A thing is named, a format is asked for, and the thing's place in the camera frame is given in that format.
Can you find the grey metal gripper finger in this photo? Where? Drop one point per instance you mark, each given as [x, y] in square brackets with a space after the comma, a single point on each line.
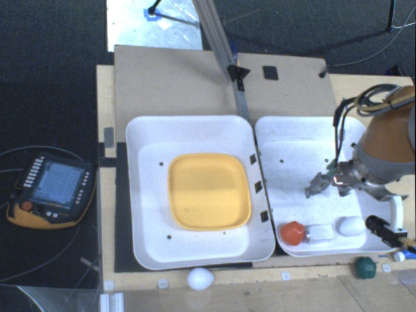
[317, 184]
[345, 192]

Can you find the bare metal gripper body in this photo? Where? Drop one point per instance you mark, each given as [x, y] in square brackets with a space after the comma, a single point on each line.
[349, 174]

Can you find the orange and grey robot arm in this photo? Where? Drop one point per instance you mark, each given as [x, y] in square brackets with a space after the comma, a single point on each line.
[386, 141]

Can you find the white plastic tray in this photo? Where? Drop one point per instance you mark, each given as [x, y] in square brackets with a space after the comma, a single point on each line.
[292, 161]
[152, 187]

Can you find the white egg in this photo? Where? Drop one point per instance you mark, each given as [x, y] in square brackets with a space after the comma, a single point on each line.
[200, 279]
[352, 226]

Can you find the small white bottle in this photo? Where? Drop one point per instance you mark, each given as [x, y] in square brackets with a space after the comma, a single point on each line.
[320, 232]

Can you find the red orange toy tomato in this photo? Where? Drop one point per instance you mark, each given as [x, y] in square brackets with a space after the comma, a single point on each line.
[292, 233]

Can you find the dark green round toy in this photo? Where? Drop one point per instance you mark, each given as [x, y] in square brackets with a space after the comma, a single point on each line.
[365, 267]

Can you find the small white cap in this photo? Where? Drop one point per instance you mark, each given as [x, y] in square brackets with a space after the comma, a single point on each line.
[399, 256]

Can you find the yellow plate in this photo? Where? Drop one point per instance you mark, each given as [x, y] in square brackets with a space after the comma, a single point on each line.
[209, 190]

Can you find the brown cardboard board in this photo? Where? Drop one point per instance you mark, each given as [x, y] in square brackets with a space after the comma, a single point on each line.
[175, 83]

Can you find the black cylinder on white bracket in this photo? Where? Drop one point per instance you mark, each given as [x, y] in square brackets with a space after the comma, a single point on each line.
[382, 227]

